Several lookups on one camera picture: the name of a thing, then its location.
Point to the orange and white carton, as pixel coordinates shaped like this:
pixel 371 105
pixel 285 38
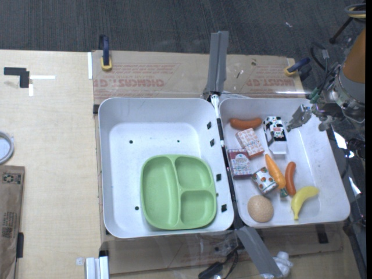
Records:
pixel 250 142

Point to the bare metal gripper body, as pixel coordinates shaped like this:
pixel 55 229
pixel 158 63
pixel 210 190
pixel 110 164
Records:
pixel 340 107

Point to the orange sausage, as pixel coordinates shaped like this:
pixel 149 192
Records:
pixel 290 177
pixel 245 123

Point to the black and white cow carton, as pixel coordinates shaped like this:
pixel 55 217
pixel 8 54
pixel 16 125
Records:
pixel 276 132

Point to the white can with orange print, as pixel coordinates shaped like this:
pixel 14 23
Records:
pixel 264 180

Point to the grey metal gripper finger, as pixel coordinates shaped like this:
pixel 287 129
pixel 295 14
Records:
pixel 325 125
pixel 299 116

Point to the brown paper bag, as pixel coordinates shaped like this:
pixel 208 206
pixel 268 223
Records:
pixel 10 214

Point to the white crumpled tissue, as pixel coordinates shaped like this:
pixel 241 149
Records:
pixel 283 261

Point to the black cylinder on white bracket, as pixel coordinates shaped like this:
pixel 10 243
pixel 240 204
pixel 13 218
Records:
pixel 357 147

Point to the brown cardboard board red print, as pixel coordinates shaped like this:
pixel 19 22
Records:
pixel 162 74

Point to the dark red and white packet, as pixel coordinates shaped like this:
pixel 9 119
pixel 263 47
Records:
pixel 239 163

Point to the green divided plate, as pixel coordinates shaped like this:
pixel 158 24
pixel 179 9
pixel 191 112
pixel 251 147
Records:
pixel 158 190

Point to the white plastic tray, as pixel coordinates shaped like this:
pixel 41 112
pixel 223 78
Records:
pixel 125 167
pixel 316 155

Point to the orange carrot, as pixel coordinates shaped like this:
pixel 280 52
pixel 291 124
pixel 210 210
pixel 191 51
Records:
pixel 274 170

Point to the yellow banana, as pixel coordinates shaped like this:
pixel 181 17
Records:
pixel 303 198

